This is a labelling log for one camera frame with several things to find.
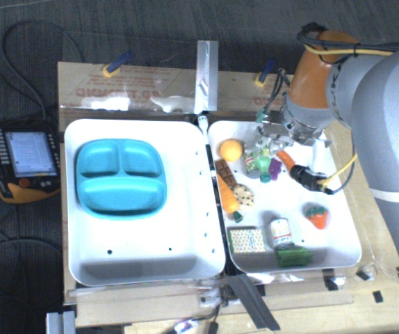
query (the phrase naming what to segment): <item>white can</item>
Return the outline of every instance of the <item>white can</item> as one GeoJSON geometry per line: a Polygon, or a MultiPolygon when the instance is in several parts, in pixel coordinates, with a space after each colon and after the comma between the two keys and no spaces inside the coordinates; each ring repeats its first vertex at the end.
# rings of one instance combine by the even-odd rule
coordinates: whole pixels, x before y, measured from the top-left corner
{"type": "Polygon", "coordinates": [[[288,219],[279,218],[271,221],[270,232],[272,233],[272,237],[274,239],[275,248],[290,246],[293,244],[288,219]]]}

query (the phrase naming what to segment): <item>strawberry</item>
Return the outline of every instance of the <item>strawberry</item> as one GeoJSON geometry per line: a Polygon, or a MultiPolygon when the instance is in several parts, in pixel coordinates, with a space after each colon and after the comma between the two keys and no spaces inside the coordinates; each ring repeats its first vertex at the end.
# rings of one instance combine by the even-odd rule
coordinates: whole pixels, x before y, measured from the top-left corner
{"type": "Polygon", "coordinates": [[[306,212],[306,218],[313,223],[317,229],[324,229],[326,226],[328,211],[324,207],[312,207],[306,212]]]}

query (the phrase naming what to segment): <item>blue plate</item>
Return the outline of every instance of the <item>blue plate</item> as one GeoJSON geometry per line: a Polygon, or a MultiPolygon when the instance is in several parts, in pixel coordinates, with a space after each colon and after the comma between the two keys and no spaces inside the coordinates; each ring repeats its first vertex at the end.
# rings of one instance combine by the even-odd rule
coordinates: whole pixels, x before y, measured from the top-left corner
{"type": "Polygon", "coordinates": [[[95,216],[151,216],[167,198],[159,153],[127,138],[85,143],[76,158],[76,187],[81,206],[95,216]]]}

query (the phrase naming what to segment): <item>black fabric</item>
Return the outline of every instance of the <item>black fabric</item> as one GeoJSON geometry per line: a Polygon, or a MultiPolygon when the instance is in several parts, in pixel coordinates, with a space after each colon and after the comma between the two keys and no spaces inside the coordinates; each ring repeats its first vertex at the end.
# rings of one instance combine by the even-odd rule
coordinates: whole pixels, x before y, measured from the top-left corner
{"type": "MultiPolygon", "coordinates": [[[[38,0],[0,0],[0,6],[38,0]]],[[[301,26],[315,21],[363,43],[399,42],[399,0],[54,0],[0,10],[0,120],[39,113],[31,91],[3,61],[6,55],[56,117],[58,61],[109,63],[131,49],[132,64],[195,69],[198,40],[219,42],[219,69],[259,72],[269,58],[293,74],[301,26]]],[[[15,206],[0,199],[0,231],[60,246],[60,195],[15,206]]],[[[62,259],[39,243],[0,245],[0,333],[45,333],[46,312],[60,309],[62,259]]]]}

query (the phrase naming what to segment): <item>yellow cable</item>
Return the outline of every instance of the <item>yellow cable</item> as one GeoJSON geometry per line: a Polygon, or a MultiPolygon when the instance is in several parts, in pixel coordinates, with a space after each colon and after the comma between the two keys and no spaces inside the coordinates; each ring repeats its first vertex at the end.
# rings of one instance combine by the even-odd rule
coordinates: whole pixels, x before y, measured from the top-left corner
{"type": "Polygon", "coordinates": [[[317,181],[317,183],[321,184],[322,188],[327,188],[328,184],[337,176],[339,176],[341,173],[345,172],[346,169],[351,166],[351,164],[357,159],[357,153],[354,153],[351,159],[347,162],[346,165],[344,165],[342,168],[340,168],[338,171],[335,172],[332,176],[325,178],[323,180],[317,181]]]}
{"type": "Polygon", "coordinates": [[[320,55],[329,55],[329,54],[375,54],[378,56],[390,56],[394,52],[391,51],[379,51],[377,49],[364,49],[364,48],[359,48],[359,49],[330,49],[327,51],[321,51],[319,49],[313,48],[309,45],[304,45],[304,48],[306,48],[308,51],[314,54],[320,54],[320,55]]]}

